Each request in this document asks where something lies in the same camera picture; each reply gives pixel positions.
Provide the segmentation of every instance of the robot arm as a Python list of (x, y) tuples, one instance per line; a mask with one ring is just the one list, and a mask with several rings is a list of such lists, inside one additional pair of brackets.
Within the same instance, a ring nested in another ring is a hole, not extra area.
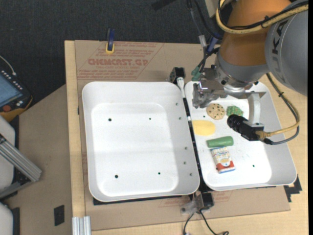
[[(255, 124), (262, 94), (251, 97), (247, 90), (264, 74), (271, 72), (285, 86), (307, 95), (308, 0), (237, 0), (228, 25), (219, 11), (216, 15), (225, 34), (215, 64), (198, 74), (193, 106), (205, 108), (212, 100), (228, 95), (249, 98), (256, 113), (250, 112), (249, 120), (230, 119), (229, 126), (238, 131), (233, 123), (240, 120), (247, 125), (245, 131), (260, 134), (263, 129)], [(260, 140), (260, 135), (246, 138)]]

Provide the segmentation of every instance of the black mat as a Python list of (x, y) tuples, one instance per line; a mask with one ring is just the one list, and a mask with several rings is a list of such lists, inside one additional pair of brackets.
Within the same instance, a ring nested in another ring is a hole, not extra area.
[(105, 40), (114, 28), (117, 41), (198, 43), (186, 0), (164, 1), (0, 0), (0, 55), (36, 103), (65, 83), (64, 40)]

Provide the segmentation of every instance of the black cable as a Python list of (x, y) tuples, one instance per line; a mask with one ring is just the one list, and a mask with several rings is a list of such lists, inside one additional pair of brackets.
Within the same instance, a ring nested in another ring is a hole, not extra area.
[(194, 214), (195, 214), (195, 212), (194, 212), (193, 214), (191, 214), (191, 215), (188, 217), (188, 219), (186, 220), (186, 223), (185, 223), (184, 229), (183, 229), (183, 235), (186, 234), (186, 227), (187, 227), (187, 224), (188, 224), (189, 220), (193, 217)]
[(217, 38), (218, 40), (222, 40), (222, 36), (217, 32), (216, 29), (213, 29), (213, 28), (214, 28), (213, 22), (210, 21), (210, 23), (212, 24), (212, 25), (211, 25), (212, 28), (210, 28), (210, 27), (207, 25), (207, 23), (206, 23), (206, 21), (205, 21), (205, 19), (204, 19), (203, 13), (202, 13), (202, 11), (201, 11), (201, 9), (200, 9), (200, 6), (199, 6), (197, 0), (187, 0), (187, 8), (188, 8), (190, 11), (193, 10), (193, 8), (192, 8), (192, 1), (193, 1), (193, 2), (195, 3), (195, 5), (196, 5), (196, 8), (197, 8), (198, 13), (199, 13), (199, 15), (200, 15), (200, 19), (201, 19), (201, 21), (202, 21), (202, 23), (203, 23), (205, 29), (210, 33), (211, 36)]
[(193, 9), (190, 9), (190, 15), (191, 15), (192, 21), (194, 22), (194, 25), (195, 25), (196, 28), (197, 28), (198, 36), (201, 36), (202, 33), (201, 33), (200, 28), (199, 28), (199, 26), (198, 26), (198, 24), (197, 24), (197, 21), (196, 21), (196, 19), (195, 19), (195, 13), (194, 13), (194, 10), (193, 10)]
[[(199, 211), (192, 213), (192, 214), (188, 217), (188, 219), (186, 220), (186, 223), (185, 223), (185, 225), (184, 225), (184, 228), (183, 228), (183, 235), (186, 235), (186, 227), (187, 227), (187, 224), (188, 224), (189, 220), (193, 217), (193, 215), (194, 215), (195, 213), (200, 214), (200, 215), (202, 216), (202, 218), (204, 219), (206, 226), (207, 226), (208, 229), (211, 231), (211, 233), (213, 233), (213, 235), (217, 235), (217, 234), (211, 229), (211, 227), (210, 227), (209, 224), (207, 223), (207, 221), (206, 221), (206, 219), (205, 219), (205, 217), (204, 217), (204, 215), (203, 215), (203, 213), (202, 213), (202, 210), (205, 210), (205, 209), (207, 209), (207, 208), (202, 208), (202, 209), (200, 209)], [(228, 231), (223, 232), (223, 235), (229, 235), (229, 232), (228, 232)]]
[(218, 7), (217, 7), (217, 9), (218, 9), (218, 13), (219, 13), (220, 20), (221, 20), (222, 24), (226, 25), (226, 26), (227, 26), (228, 28), (230, 28), (230, 29), (251, 29), (251, 28), (257, 27), (257, 26), (259, 26), (259, 25), (262, 25), (262, 24), (266, 23), (267, 21), (272, 20), (272, 19), (274, 19), (275, 17), (278, 17), (278, 16), (280, 16), (280, 15), (282, 15), (282, 14), (285, 14), (286, 12), (289, 12), (289, 11), (295, 9), (295, 8), (298, 8), (298, 7), (301, 7), (301, 6), (303, 6), (303, 5), (309, 4), (309, 2), (308, 2), (308, 1), (300, 2), (300, 3), (295, 4), (294, 6), (288, 8), (288, 9), (282, 10), (281, 12), (279, 12), (279, 13), (277, 13), (277, 14), (271, 16), (271, 17), (266, 17), (266, 18), (265, 18), (264, 20), (262, 20), (262, 21), (259, 21), (259, 22), (256, 22), (256, 23), (252, 23), (252, 24), (249, 24), (249, 25), (242, 25), (242, 26), (228, 26), (228, 25), (223, 21), (222, 14), (221, 14), (221, 6), (220, 6), (220, 4), (221, 4), (221, 0), (219, 0), (219, 2), (218, 2)]
[(205, 56), (203, 57), (203, 59), (201, 60), (201, 62), (198, 64), (198, 66), (200, 66), (201, 68), (199, 69), (199, 72), (202, 73), (204, 70), (204, 66), (205, 66), (205, 62), (207, 60), (208, 57), (210, 57), (212, 54), (216, 54), (219, 51), (219, 47), (213, 49), (210, 53), (206, 53), (205, 50)]
[[(293, 116), (294, 116), (296, 122), (298, 122), (298, 121), (299, 121), (299, 118), (298, 118), (298, 115), (297, 115), (297, 113), (295, 112), (294, 108), (288, 103), (288, 101), (287, 101), (286, 98), (284, 97), (283, 93), (282, 93), (282, 92), (278, 89), (278, 87), (275, 85), (275, 83), (274, 83), (273, 79), (271, 78), (270, 74), (267, 73), (266, 75), (267, 75), (268, 80), (269, 80), (269, 82), (271, 83), (271, 85), (274, 87), (274, 89), (276, 90), (276, 92), (279, 94), (279, 97), (282, 98), (282, 100), (284, 101), (284, 103), (288, 106), (288, 108), (289, 108), (290, 111), (292, 112), (292, 114), (293, 114)], [(296, 136), (298, 136), (299, 130), (300, 130), (300, 127), (297, 126), (297, 129), (296, 129), (295, 134), (294, 134), (293, 136), (291, 136), (290, 138), (288, 138), (288, 139), (281, 140), (281, 141), (276, 141), (276, 142), (274, 142), (274, 141), (272, 141), (272, 140), (270, 140), (270, 139), (264, 139), (263, 142), (265, 142), (266, 144), (271, 144), (271, 145), (277, 145), (277, 144), (286, 143), (286, 142), (288, 142), (288, 141), (294, 139)]]
[[(211, 227), (209, 226), (209, 224), (207, 223), (206, 218), (204, 217), (204, 215), (203, 215), (203, 213), (202, 213), (202, 210), (205, 210), (205, 208), (200, 209), (200, 214), (201, 214), (203, 220), (205, 221), (206, 226), (209, 228), (209, 230), (211, 231), (211, 233), (213, 233), (213, 235), (217, 235), (217, 234), (211, 229)], [(223, 232), (223, 235), (228, 235), (228, 234), (229, 234), (229, 231)]]

